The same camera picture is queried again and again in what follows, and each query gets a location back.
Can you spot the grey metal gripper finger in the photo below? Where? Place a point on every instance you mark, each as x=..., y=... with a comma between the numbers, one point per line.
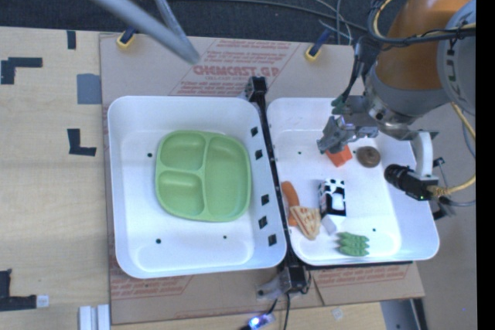
x=330, y=135
x=348, y=137

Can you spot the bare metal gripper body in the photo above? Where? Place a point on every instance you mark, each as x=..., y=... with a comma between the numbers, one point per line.
x=361, y=116

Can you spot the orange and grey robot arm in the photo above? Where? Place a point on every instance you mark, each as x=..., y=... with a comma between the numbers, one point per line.
x=417, y=50

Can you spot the orange cube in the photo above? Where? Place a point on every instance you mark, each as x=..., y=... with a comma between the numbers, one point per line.
x=342, y=157

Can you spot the brown doughnut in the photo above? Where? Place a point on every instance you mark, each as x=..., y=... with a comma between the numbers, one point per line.
x=368, y=157

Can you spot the black and white carton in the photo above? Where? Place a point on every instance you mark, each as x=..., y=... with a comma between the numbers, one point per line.
x=332, y=197

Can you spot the orange carrot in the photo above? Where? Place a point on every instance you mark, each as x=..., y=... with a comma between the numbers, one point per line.
x=290, y=193

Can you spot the white plastic tray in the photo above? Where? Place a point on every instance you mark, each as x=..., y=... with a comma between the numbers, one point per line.
x=367, y=212
x=131, y=185

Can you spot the white cube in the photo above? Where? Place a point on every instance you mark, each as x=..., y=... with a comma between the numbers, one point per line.
x=329, y=225

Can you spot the yellow pizza slice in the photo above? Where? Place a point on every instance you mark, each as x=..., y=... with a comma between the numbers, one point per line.
x=307, y=222

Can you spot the green pea pods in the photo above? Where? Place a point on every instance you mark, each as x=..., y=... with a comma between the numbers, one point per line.
x=352, y=244

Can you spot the green divided plate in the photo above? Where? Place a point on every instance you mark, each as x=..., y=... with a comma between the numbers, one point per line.
x=224, y=181

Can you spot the brown cardboard board, red print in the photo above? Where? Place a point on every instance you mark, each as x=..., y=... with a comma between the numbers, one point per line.
x=154, y=65

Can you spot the black cylinder on white bracket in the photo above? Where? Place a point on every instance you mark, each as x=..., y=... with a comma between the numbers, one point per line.
x=406, y=177

